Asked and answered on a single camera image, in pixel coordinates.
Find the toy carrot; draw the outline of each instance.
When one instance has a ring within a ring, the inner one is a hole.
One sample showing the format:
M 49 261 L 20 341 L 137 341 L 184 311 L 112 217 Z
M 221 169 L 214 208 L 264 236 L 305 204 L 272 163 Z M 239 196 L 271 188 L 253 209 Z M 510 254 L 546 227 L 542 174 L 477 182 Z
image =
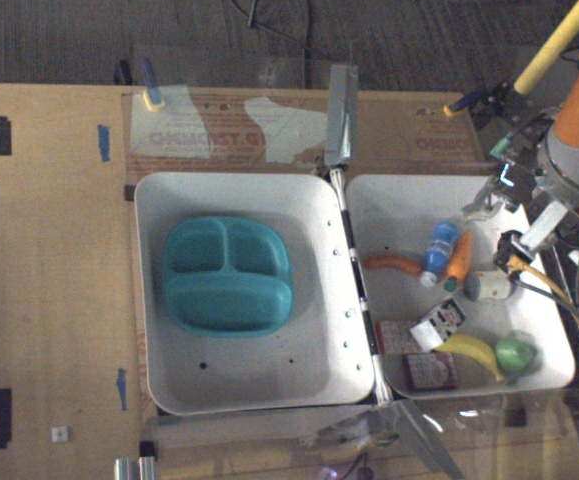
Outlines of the toy carrot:
M 419 276 L 422 272 L 422 265 L 416 263 L 409 258 L 397 256 L 395 254 L 381 254 L 379 256 L 371 256 L 367 258 L 363 265 L 368 270 L 375 270 L 378 268 L 393 268 L 405 272 L 412 276 Z
M 471 232 L 465 231 L 453 249 L 453 254 L 449 258 L 449 263 L 445 268 L 447 280 L 444 284 L 444 289 L 448 292 L 453 292 L 459 281 L 463 281 L 467 277 L 469 267 L 471 266 Z

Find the blue tape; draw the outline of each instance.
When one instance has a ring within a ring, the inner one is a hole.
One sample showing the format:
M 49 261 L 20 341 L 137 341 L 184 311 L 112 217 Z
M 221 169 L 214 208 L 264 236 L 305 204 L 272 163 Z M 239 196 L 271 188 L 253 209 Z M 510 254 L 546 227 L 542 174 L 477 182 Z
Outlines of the blue tape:
M 127 379 L 125 370 L 118 368 L 118 377 L 116 378 L 116 387 L 120 395 L 120 404 L 123 411 L 127 410 Z
M 98 125 L 98 147 L 102 161 L 109 162 L 109 128 L 101 124 Z

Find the toy banana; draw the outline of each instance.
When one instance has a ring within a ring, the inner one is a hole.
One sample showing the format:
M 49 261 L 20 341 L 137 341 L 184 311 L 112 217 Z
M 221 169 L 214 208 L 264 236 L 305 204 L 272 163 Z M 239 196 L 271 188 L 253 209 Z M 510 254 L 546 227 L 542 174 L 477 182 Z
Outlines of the toy banana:
M 458 332 L 434 350 L 471 357 L 493 373 L 496 377 L 496 382 L 500 382 L 505 378 L 500 368 L 498 368 L 498 361 L 493 348 L 470 334 Z

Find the yellow handle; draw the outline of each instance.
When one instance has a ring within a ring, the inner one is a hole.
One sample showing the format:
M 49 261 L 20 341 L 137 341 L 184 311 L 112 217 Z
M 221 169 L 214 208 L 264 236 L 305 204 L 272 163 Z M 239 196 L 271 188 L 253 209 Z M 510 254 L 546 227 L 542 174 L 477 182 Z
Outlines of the yellow handle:
M 516 79 L 513 86 L 514 90 L 523 96 L 529 94 L 578 32 L 579 0 Z

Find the blue bottle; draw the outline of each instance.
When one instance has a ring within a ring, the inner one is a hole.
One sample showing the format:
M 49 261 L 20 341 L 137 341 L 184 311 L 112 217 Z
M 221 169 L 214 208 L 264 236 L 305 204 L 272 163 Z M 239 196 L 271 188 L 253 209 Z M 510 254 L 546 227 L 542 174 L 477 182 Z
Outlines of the blue bottle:
M 460 229 L 449 222 L 442 221 L 433 230 L 433 236 L 425 252 L 425 259 L 420 274 L 420 284 L 431 288 L 438 280 L 438 274 L 447 266 L 453 253 Z

